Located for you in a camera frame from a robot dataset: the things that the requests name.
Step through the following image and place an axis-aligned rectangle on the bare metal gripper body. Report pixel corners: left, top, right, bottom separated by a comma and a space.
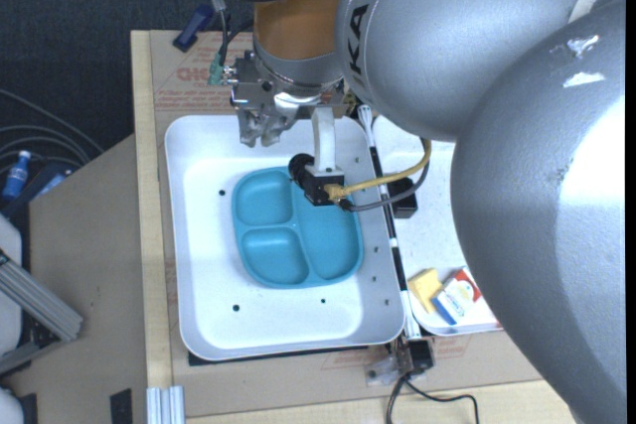
230, 54, 350, 120

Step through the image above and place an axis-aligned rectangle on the blue divided plate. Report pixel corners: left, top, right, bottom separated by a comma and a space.
231, 166, 366, 290

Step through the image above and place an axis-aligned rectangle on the white plastic tray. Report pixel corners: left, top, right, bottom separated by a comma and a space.
163, 113, 408, 361
370, 113, 504, 338

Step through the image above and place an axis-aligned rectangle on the black rectangular box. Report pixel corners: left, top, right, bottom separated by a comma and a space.
390, 177, 419, 220

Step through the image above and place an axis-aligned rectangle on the thin black and white rod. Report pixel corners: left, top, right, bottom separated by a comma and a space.
357, 105, 419, 340

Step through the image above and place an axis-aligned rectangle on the yellow cheese wedge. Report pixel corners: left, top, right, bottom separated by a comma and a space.
406, 267, 444, 315

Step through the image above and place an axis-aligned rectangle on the blue plastic bottle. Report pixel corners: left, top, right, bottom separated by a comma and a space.
1, 149, 33, 202

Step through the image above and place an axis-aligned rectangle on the white and blue carton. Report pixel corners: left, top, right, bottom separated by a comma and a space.
430, 279, 474, 327

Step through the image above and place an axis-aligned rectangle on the red and white packet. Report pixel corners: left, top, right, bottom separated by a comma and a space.
452, 266, 484, 305

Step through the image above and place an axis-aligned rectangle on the brown cardboard board red print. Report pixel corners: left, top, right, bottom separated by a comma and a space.
148, 30, 548, 419

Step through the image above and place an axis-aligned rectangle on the black cylinder on white bracket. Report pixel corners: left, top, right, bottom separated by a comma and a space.
287, 106, 350, 209

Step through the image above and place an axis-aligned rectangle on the black block with thin wires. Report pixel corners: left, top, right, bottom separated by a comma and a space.
396, 338, 437, 374

